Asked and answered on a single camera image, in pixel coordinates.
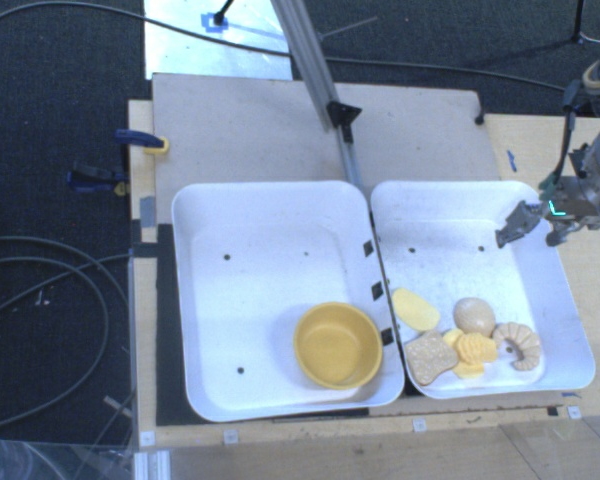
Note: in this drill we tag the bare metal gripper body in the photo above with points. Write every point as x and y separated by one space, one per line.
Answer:
592 200

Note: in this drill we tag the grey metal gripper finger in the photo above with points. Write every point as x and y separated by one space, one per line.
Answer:
519 223
562 230

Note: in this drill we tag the white plastic tray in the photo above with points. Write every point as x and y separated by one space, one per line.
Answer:
445 233
260 288

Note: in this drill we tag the beige egg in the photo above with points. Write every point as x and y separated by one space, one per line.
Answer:
474 315

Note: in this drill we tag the beige croissant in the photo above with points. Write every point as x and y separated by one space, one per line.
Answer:
527 345

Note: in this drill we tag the yellow ridged piece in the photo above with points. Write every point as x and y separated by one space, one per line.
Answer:
475 348

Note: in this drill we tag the small yellow flat piece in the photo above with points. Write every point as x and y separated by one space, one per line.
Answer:
450 338
467 370

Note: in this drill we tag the yellow oval slice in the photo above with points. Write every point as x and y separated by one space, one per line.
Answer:
414 310

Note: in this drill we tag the thin black rod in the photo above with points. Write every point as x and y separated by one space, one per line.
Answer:
383 278

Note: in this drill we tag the brown bread slice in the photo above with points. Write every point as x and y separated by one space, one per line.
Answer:
429 359

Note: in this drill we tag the yellow bowl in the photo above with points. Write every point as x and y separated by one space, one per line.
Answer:
337 345

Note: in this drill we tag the pale wood board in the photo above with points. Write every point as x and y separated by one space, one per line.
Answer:
250 133

